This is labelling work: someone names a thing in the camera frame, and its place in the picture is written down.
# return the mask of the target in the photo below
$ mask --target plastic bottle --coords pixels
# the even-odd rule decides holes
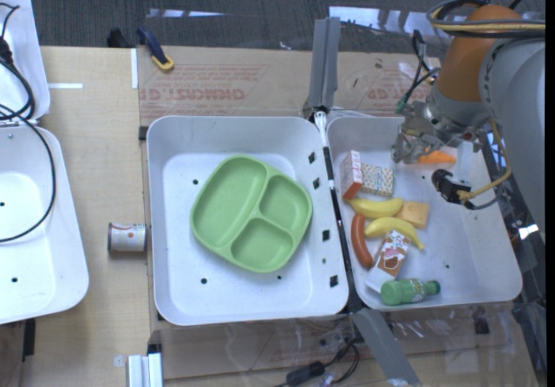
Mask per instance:
[[[441,290],[437,280],[423,282],[419,279],[390,280],[382,285],[380,295],[386,305],[410,304],[422,301],[426,296]]]

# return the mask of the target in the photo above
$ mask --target hot dog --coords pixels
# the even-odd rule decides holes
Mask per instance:
[[[363,214],[356,213],[350,224],[350,240],[355,250],[355,255],[360,264],[364,268],[370,268],[374,264],[372,255],[366,247],[366,239],[364,236],[364,222],[366,218]]]

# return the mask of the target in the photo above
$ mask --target wooden table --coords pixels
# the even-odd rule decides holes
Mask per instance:
[[[82,83],[77,89],[51,89],[50,113],[41,124],[62,144],[90,286],[76,307],[36,319],[35,354],[22,364],[20,385],[121,387],[126,385],[126,356],[146,354],[151,336],[147,254],[116,255],[107,250],[109,222],[145,219],[131,51],[42,47],[42,57],[49,83]],[[503,326],[503,345],[460,351],[434,351],[432,346],[429,353],[409,356],[409,362],[424,385],[499,385],[501,380],[507,386],[537,385],[520,328],[511,320]],[[347,365],[338,366],[337,372]],[[174,379],[166,384],[270,386],[282,383],[285,372]],[[345,385],[390,384],[370,359]]]

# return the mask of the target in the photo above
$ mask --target tin can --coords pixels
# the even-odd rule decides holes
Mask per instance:
[[[108,224],[109,252],[144,252],[147,249],[145,224]]]

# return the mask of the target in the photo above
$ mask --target banana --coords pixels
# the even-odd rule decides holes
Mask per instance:
[[[353,209],[370,219],[380,217],[392,217],[401,211],[403,199],[393,197],[388,200],[376,201],[368,199],[351,199],[348,200]]]
[[[418,239],[418,233],[412,224],[409,224],[406,220],[398,219],[396,217],[381,217],[372,220],[368,226],[364,229],[364,234],[369,238],[376,238],[389,233],[391,230],[396,230],[403,236],[408,237],[419,250],[424,249],[424,244]]]

